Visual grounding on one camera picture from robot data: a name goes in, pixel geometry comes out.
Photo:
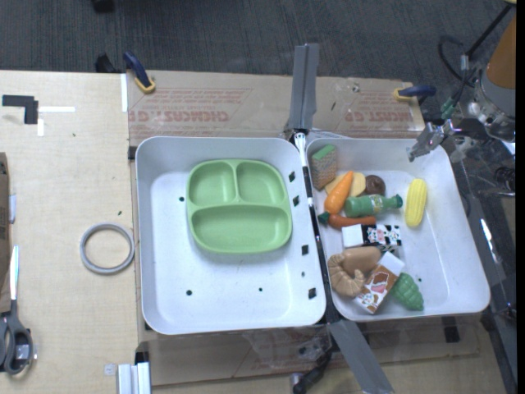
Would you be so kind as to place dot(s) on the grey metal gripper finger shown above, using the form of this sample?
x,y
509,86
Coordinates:
x,y
424,142
462,149

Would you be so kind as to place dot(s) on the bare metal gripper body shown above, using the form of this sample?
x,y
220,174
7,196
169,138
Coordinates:
x,y
490,121

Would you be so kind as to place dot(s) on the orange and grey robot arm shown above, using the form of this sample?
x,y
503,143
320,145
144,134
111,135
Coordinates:
x,y
502,60

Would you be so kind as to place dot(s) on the yellow corn cob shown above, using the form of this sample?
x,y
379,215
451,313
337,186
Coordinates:
x,y
416,202

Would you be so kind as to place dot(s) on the brown doughnut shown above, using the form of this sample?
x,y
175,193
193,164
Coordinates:
x,y
375,185

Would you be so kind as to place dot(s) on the yellow potato slice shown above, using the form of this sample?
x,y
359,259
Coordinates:
x,y
359,183

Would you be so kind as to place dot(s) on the green bottle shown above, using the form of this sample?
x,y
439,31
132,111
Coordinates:
x,y
365,205

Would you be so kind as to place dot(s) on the black and white cow carton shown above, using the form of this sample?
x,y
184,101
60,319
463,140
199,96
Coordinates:
x,y
379,235

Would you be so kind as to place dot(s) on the orange carrot with green top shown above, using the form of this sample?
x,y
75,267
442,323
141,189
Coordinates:
x,y
352,221

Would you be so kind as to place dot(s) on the white plastic tray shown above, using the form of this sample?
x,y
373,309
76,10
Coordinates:
x,y
229,285
447,261

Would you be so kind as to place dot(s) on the tan bread roll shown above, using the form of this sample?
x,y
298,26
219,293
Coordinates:
x,y
361,259

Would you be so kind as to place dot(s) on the green grapes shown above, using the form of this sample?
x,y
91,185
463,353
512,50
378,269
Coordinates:
x,y
408,291

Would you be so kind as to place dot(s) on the brown and white carton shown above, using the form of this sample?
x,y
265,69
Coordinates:
x,y
379,287

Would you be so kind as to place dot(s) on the tan croissant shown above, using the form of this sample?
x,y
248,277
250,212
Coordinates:
x,y
344,281

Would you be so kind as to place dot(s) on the brown cardboard board red print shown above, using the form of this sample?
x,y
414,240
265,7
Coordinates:
x,y
246,105

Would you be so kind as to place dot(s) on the green divided plate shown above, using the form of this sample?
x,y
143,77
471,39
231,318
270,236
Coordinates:
x,y
240,228

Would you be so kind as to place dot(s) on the grey tape roll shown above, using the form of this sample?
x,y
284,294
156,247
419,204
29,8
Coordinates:
x,y
85,257

